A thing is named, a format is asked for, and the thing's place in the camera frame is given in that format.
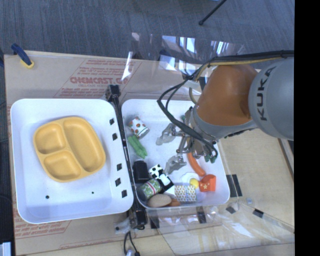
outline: yellow divided tray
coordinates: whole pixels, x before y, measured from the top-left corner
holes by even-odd
[[[95,130],[82,117],[65,117],[40,126],[33,135],[33,145],[45,172],[57,182],[94,174],[106,162]]]

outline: white plastic tray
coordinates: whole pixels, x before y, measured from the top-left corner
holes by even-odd
[[[17,209],[25,221],[40,224],[102,216],[123,213],[132,206],[126,158],[110,103],[102,99],[20,99],[10,114]],[[105,150],[106,162],[92,175],[61,183],[44,171],[33,135],[41,125],[70,116],[91,124]]]
[[[168,105],[169,112],[176,118],[180,119],[189,107],[193,107],[194,104],[191,101],[184,100],[171,100]],[[166,162],[169,158],[176,155],[176,149],[179,147],[181,137],[176,137],[172,142],[163,143],[162,145],[156,145],[157,138],[162,135],[162,131],[170,123],[170,120],[162,112],[158,103],[154,99],[129,99],[122,104],[122,117],[125,129],[125,135],[128,138],[132,136],[133,133],[128,127],[128,123],[134,118],[139,117],[141,121],[150,129],[147,135],[141,138],[139,141],[145,147],[147,151],[147,157],[144,161],[147,164],[147,168],[151,168],[157,164],[160,164],[163,169],[166,167]],[[230,189],[227,181],[225,169],[222,163],[220,152],[218,151],[218,157],[214,163],[206,162],[204,157],[198,159],[199,165],[206,171],[206,174],[213,174],[216,176],[216,188],[215,191],[208,192],[197,192],[197,202],[182,204],[179,207],[197,207],[197,206],[209,206],[209,205],[221,205],[226,203],[230,198]],[[141,160],[136,153],[133,147],[128,143],[129,158],[130,162],[133,165],[134,162],[138,159]],[[169,174],[169,178],[175,185],[189,185],[189,180],[184,179],[185,174],[193,175],[195,178],[200,177],[193,171],[192,167],[188,162],[187,155],[183,156],[184,161],[187,163],[186,166],[180,168],[179,170],[174,170]],[[147,206],[147,202],[141,201],[140,203],[150,209]]]

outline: yellow ball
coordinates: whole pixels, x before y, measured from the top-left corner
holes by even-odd
[[[199,187],[199,181],[195,178],[190,179],[190,185],[193,185],[196,189]]]

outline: orange sausage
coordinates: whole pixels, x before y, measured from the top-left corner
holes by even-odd
[[[188,156],[189,163],[190,163],[192,169],[195,171],[195,173],[198,174],[201,177],[205,176],[206,175],[206,171],[200,167],[200,165],[198,164],[197,160],[192,155],[192,152],[189,152],[187,154],[187,156]]]

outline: gray floor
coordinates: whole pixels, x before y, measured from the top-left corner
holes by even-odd
[[[202,26],[220,1],[212,0],[2,0],[0,48],[140,59],[157,59],[150,38],[175,36],[242,46],[243,53],[295,49],[294,0],[227,0]],[[132,33],[139,35],[134,44]],[[205,62],[206,51],[197,61]],[[257,63],[255,68],[265,67]],[[5,72],[0,69],[0,210],[3,241],[12,238]]]

